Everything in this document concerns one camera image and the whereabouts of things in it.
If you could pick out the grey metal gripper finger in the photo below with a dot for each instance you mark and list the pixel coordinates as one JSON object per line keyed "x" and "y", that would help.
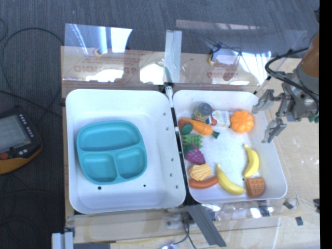
{"x": 264, "y": 101}
{"x": 275, "y": 130}

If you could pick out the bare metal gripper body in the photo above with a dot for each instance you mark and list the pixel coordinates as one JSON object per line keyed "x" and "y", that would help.
{"x": 298, "y": 105}

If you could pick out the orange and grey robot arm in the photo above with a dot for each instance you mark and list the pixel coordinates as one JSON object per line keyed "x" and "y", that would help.
{"x": 310, "y": 61}

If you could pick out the orange pumpkin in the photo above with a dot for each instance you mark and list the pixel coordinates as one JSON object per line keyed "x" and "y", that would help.
{"x": 241, "y": 121}

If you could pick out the yellow banana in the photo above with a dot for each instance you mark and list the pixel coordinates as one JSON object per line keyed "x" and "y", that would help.
{"x": 252, "y": 162}
{"x": 229, "y": 184}

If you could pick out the white and red carton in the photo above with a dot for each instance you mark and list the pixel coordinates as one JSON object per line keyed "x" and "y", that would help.
{"x": 221, "y": 117}

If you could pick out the white plastic tray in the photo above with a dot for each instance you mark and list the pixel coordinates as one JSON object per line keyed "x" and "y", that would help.
{"x": 228, "y": 152}
{"x": 155, "y": 139}

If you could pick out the brown waffle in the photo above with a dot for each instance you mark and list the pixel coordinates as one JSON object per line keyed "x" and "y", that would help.
{"x": 255, "y": 187}

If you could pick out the green jar with grey lid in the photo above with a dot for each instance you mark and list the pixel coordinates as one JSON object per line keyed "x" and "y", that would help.
{"x": 201, "y": 112}

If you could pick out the orange carrot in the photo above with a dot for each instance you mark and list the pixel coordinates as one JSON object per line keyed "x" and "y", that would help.
{"x": 201, "y": 127}

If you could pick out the green asparagus bundle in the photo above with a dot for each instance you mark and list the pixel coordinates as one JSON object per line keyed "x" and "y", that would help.
{"x": 192, "y": 140}

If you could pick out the red strawberry with green leaves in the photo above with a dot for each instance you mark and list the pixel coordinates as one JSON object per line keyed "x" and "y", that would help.
{"x": 186, "y": 129}

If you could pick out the purple grapes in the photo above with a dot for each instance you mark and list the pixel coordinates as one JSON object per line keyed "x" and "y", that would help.
{"x": 195, "y": 156}

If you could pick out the yellow crinkled chips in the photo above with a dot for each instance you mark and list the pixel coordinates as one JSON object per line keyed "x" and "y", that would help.
{"x": 200, "y": 171}

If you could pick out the orange sausage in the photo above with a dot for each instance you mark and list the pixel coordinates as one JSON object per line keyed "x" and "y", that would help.
{"x": 203, "y": 183}

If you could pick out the brown cardboard board red print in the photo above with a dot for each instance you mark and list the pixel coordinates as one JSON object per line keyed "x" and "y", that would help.
{"x": 153, "y": 69}

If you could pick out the blue divided plate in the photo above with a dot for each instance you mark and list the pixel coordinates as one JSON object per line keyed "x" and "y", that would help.
{"x": 109, "y": 152}

